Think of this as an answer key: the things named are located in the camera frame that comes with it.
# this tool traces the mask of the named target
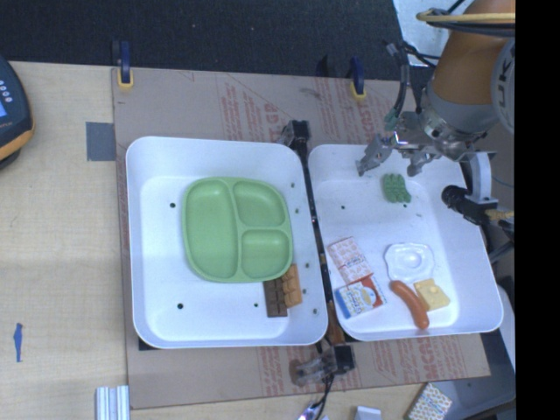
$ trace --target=hot dog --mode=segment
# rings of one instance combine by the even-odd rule
[[[422,330],[428,328],[428,326],[430,326],[430,320],[428,319],[428,313],[422,305],[420,297],[418,297],[406,283],[400,280],[393,280],[389,284],[389,287],[409,307],[416,326]]]

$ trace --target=blue clamp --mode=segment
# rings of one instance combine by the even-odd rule
[[[360,101],[366,97],[366,89],[364,88],[364,67],[357,56],[350,59],[350,70],[346,74],[347,78],[352,77],[350,89],[353,97]]]
[[[131,88],[134,77],[130,68],[130,44],[126,40],[113,41],[113,64],[118,66],[117,81],[121,88]]]

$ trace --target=white tray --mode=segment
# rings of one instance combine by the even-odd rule
[[[363,157],[364,150],[365,145],[321,145],[309,157],[325,247],[353,236],[388,301],[348,319],[336,305],[342,328],[357,340],[483,333],[498,328],[502,303],[482,233],[441,200],[446,186],[465,187],[459,164],[441,158],[408,178],[410,161],[394,151],[381,166],[359,177],[355,162]],[[412,195],[409,204],[387,202],[382,192],[382,176],[386,173],[405,177]],[[389,289],[384,254],[387,247],[400,242],[430,246],[435,259],[433,278],[451,299],[448,306],[429,311],[427,330],[414,326],[404,302]],[[326,255],[335,290],[344,286],[344,281]]]
[[[327,312],[301,162],[275,143],[142,137],[127,150],[134,326],[158,348],[298,346],[320,340]],[[303,303],[267,317],[262,283],[214,283],[191,269],[181,196],[207,177],[260,179],[284,197]]]

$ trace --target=cardboard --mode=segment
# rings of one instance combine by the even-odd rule
[[[310,150],[367,144],[382,131],[398,83],[367,80],[366,98],[356,101],[345,79],[157,69],[135,69],[134,76],[132,88],[120,88],[116,69],[112,73],[131,408],[322,392],[322,384],[297,386],[289,372],[291,362],[315,357],[315,346],[156,350],[139,341],[132,323],[125,153],[143,136],[275,142],[290,120],[310,123]],[[478,334],[352,347],[356,369],[338,377],[332,390],[489,375]]]

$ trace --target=wooden surface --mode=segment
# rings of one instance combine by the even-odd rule
[[[95,389],[127,383],[116,167],[88,161],[86,149],[86,123],[113,122],[110,67],[12,65],[37,129],[0,171],[0,418],[90,420]],[[363,405],[383,420],[401,419],[421,387],[333,392],[324,415],[352,420]],[[135,410],[130,418],[289,420],[310,401],[292,395]]]

